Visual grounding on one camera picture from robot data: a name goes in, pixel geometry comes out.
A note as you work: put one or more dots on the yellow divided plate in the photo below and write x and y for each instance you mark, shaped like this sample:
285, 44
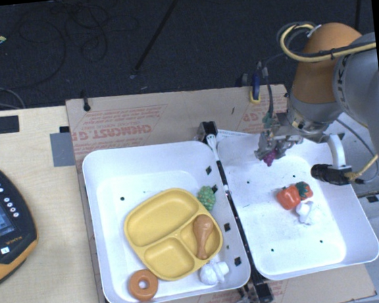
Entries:
156, 219

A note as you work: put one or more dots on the white garlic bulb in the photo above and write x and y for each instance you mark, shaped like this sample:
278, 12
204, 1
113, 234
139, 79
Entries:
210, 274
308, 213

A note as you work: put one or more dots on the purple grapes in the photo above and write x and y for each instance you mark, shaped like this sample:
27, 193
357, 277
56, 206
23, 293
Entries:
269, 158

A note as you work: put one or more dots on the orange doughnut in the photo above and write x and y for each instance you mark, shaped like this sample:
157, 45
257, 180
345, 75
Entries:
135, 286

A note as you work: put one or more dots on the brown chicken drumstick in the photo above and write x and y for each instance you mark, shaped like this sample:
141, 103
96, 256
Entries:
202, 231

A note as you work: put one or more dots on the orange bell pepper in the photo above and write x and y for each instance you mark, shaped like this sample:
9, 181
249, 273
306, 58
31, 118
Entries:
287, 198

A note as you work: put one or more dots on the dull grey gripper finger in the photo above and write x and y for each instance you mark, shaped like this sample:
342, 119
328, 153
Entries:
282, 149
260, 149

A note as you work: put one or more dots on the red tomato green top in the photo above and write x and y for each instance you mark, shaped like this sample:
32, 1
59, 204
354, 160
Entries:
304, 190

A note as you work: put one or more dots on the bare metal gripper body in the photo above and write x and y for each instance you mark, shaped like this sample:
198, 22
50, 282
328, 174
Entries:
287, 131

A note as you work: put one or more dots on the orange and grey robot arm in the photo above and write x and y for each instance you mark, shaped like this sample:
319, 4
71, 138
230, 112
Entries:
317, 75

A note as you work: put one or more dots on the brown cardboard board red print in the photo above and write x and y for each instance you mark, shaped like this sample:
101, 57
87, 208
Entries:
172, 119

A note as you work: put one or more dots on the white plastic tray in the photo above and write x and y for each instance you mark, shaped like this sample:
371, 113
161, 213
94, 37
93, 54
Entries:
110, 170
281, 239

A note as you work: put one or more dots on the thin black and white rod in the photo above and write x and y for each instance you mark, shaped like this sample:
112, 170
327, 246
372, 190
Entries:
230, 197

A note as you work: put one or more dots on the green grapes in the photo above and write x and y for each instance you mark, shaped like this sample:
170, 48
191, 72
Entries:
207, 197

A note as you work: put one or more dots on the black cylinder on white bracket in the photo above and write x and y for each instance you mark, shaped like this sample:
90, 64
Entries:
329, 174

